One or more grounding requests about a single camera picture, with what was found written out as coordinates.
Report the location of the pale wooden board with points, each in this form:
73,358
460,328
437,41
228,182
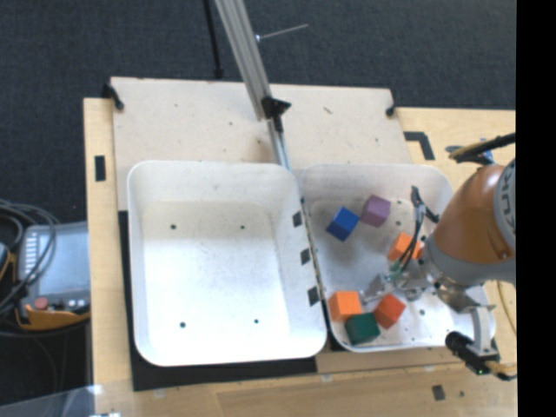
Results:
195,124

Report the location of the blue cube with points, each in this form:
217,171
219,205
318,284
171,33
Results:
342,224

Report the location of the purple cube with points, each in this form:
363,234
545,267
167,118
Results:
376,211

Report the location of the orange cube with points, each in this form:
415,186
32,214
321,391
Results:
345,306
389,312
399,246

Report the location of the thin black and white rod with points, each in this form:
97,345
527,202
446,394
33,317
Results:
313,250

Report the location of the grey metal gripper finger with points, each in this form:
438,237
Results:
376,286
412,295

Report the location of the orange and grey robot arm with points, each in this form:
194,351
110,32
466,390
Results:
471,224

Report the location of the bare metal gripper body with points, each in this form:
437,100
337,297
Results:
415,278

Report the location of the black cylinder on white bracket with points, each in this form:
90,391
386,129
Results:
467,351

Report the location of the white plastic tray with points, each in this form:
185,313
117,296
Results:
365,263
217,267

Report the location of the green cube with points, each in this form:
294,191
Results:
362,328

